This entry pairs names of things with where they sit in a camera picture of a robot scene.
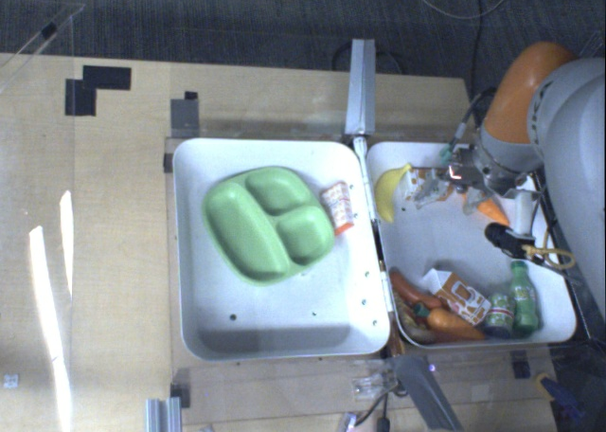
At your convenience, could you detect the red sausage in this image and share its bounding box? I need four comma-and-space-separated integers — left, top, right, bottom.
388, 269, 444, 311

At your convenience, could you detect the large orange carrot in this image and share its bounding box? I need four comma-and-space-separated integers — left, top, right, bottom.
413, 303, 487, 342

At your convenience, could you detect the orange and white packet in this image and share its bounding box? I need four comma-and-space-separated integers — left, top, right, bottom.
319, 180, 357, 237

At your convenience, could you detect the small orange carrot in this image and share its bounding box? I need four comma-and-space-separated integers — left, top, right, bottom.
463, 189, 511, 227

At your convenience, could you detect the large orange and white carton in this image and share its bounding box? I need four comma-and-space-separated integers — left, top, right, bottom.
421, 268, 492, 328

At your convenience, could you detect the white plastic tray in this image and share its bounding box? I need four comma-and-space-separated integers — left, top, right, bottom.
171, 136, 392, 363
365, 140, 579, 351

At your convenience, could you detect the black cylinder on white bracket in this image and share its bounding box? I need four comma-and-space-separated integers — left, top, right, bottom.
484, 187, 542, 261

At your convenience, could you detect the yellow banana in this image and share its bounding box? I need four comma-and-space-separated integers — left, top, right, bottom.
374, 162, 414, 225

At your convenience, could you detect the small orange and white carton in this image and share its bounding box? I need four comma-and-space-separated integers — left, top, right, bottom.
401, 166, 455, 209

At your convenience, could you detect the green can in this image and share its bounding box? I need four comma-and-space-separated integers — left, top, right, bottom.
482, 292, 518, 340

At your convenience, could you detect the pale wood board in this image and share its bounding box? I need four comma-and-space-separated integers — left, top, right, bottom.
164, 60, 560, 432

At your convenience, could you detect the green divided plate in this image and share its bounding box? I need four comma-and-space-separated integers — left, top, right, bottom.
201, 165, 337, 287

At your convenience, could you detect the toy pizza slice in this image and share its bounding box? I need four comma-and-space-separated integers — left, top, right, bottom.
394, 291, 437, 345

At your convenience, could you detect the green bottle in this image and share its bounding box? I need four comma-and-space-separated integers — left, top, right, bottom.
508, 260, 542, 335

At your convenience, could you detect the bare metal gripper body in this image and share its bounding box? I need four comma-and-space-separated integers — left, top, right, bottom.
444, 147, 518, 196

